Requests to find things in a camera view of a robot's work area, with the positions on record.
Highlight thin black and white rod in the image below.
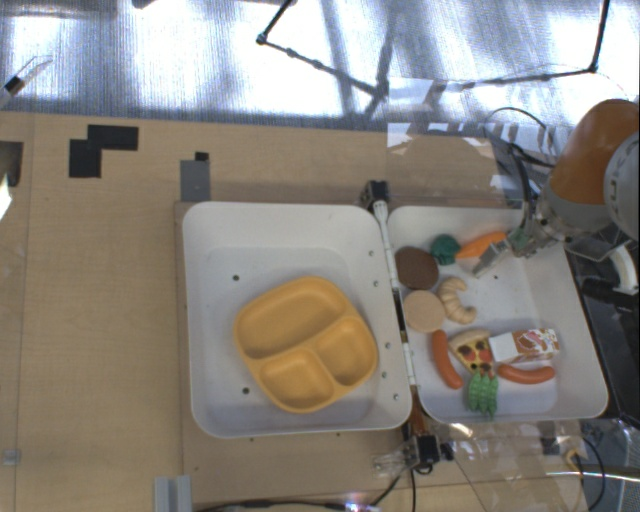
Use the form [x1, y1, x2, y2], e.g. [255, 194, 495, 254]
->
[372, 199, 419, 387]

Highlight black cylinder on white bracket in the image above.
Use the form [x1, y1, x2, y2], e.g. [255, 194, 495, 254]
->
[579, 243, 640, 312]

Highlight tan round biscuit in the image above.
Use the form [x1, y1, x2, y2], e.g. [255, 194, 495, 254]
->
[402, 290, 447, 334]

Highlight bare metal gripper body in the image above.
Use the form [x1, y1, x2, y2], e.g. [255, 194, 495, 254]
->
[519, 212, 570, 259]

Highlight white and orange carton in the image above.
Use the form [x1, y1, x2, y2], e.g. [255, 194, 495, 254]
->
[488, 327, 561, 365]

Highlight dark brown round biscuit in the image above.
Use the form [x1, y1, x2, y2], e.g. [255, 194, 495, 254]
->
[394, 246, 441, 292]

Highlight pizza slice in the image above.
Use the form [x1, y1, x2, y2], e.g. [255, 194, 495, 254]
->
[447, 328, 498, 378]

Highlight yellow divided plate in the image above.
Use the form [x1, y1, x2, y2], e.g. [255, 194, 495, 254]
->
[232, 275, 380, 415]

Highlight white plastic tray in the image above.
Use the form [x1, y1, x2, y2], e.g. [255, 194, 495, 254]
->
[387, 205, 610, 425]
[181, 200, 414, 440]

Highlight orange sausage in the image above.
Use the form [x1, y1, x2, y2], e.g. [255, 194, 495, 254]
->
[431, 329, 465, 391]
[496, 363, 557, 386]

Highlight green broccoli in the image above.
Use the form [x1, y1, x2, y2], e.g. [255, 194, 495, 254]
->
[429, 233, 463, 267]

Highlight orange carrot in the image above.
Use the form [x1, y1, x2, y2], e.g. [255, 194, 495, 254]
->
[454, 230, 509, 261]

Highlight black block with thin wires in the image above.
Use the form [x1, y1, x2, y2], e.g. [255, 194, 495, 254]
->
[413, 434, 445, 472]
[363, 179, 392, 207]

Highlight beige croissant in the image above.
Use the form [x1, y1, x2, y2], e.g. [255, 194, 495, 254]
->
[437, 276, 478, 325]

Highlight green pea pods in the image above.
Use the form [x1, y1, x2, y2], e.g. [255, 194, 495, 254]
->
[467, 370, 501, 419]

